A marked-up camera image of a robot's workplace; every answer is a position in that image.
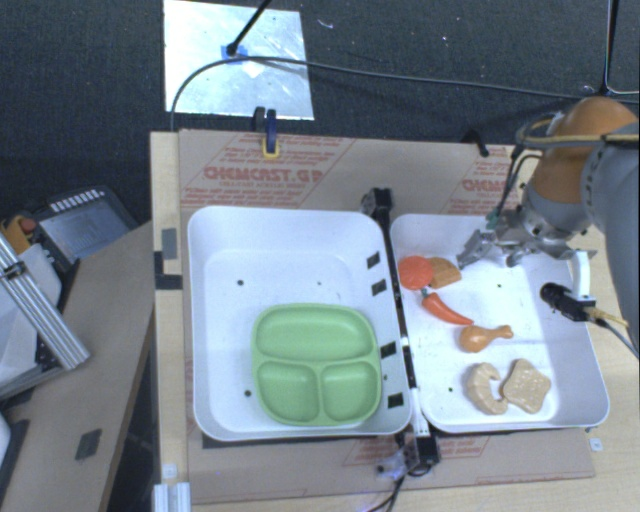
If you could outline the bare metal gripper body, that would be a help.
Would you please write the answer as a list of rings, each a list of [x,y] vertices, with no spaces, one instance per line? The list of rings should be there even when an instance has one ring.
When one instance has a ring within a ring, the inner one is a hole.
[[[530,254],[546,254],[556,260],[570,260],[579,249],[568,245],[572,233],[560,230],[529,207],[503,210],[492,229],[495,245],[506,254],[514,247]]]

